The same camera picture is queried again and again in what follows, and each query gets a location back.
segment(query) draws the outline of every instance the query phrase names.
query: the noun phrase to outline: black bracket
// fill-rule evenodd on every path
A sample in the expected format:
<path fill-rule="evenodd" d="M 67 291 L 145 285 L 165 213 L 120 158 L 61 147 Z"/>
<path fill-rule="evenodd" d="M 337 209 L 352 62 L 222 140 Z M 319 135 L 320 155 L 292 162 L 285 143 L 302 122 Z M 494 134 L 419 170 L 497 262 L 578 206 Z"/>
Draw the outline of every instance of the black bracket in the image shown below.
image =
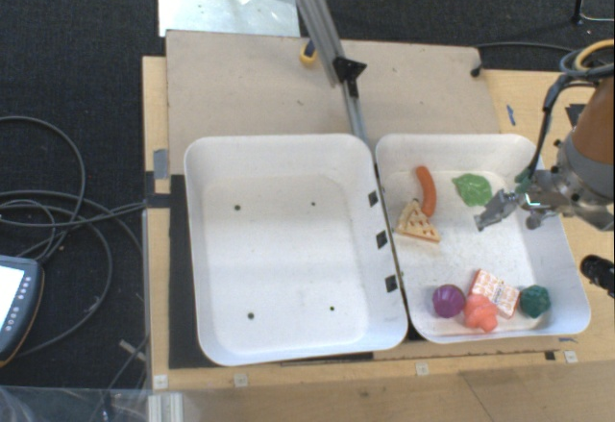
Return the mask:
<path fill-rule="evenodd" d="M 367 65 L 365 63 L 348 60 L 344 57 L 337 57 L 333 60 L 333 68 L 337 74 L 339 82 L 346 82 L 351 97 L 358 98 L 357 78 Z"/>

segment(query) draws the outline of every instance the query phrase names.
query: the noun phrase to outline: toy onion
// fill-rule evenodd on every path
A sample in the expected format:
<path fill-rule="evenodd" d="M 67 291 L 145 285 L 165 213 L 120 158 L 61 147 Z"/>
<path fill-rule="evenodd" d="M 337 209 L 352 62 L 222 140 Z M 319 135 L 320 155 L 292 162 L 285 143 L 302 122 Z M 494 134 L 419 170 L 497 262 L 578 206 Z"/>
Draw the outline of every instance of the toy onion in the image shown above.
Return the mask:
<path fill-rule="evenodd" d="M 431 299 L 436 314 L 443 318 L 452 318 L 465 306 L 465 296 L 456 285 L 441 285 L 435 290 Z"/>

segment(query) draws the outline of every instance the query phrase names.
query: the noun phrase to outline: device screen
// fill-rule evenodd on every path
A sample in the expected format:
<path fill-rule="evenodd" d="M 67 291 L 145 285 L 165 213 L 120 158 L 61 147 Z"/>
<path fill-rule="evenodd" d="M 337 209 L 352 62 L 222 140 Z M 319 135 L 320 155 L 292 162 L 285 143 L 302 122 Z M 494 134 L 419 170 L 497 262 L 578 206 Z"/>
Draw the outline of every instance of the device screen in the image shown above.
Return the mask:
<path fill-rule="evenodd" d="M 0 265 L 0 325 L 7 319 L 24 273 L 23 270 Z"/>

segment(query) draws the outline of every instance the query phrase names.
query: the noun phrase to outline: white tray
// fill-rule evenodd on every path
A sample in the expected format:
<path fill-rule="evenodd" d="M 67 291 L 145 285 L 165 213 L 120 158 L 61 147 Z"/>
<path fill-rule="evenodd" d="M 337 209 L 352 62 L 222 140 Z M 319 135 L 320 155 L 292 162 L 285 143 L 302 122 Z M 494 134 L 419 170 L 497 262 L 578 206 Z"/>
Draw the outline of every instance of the white tray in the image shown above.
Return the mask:
<path fill-rule="evenodd" d="M 358 138 L 201 138 L 184 171 L 198 336 L 210 359 L 292 360 L 403 340 L 374 162 Z"/>
<path fill-rule="evenodd" d="M 452 178 L 471 172 L 484 176 L 495 192 L 514 189 L 514 177 L 527 166 L 534 145 L 515 135 L 390 135 L 376 149 L 384 203 L 394 227 L 403 207 L 422 197 L 414 168 L 425 165 L 437 189 L 437 206 L 430 219 L 442 236 L 439 244 L 393 234 L 406 287 L 410 319 L 426 339 L 437 343 L 528 335 L 566 335 L 584 330 L 590 319 L 587 298 L 559 218 L 529 231 L 528 213 L 517 210 L 505 221 L 477 231 L 474 215 L 482 207 L 467 207 L 456 194 Z M 552 308 L 538 319 L 517 311 L 499 317 L 490 334 L 463 326 L 463 314 L 436 316 L 431 296 L 443 284 L 467 293 L 474 274 L 485 269 L 508 284 L 547 288 Z"/>

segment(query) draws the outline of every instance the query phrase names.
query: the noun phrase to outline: orange sausage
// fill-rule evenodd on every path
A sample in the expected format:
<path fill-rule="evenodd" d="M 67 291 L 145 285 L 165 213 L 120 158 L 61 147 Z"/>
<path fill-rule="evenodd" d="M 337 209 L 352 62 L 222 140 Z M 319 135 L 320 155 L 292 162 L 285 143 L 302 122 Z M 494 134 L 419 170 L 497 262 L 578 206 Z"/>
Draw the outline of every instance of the orange sausage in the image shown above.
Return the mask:
<path fill-rule="evenodd" d="M 430 171 L 424 165 L 419 165 L 416 168 L 416 177 L 419 179 L 419 183 L 423 189 L 423 204 L 421 206 L 421 211 L 427 217 L 431 217 L 435 212 L 435 183 L 433 182 Z"/>

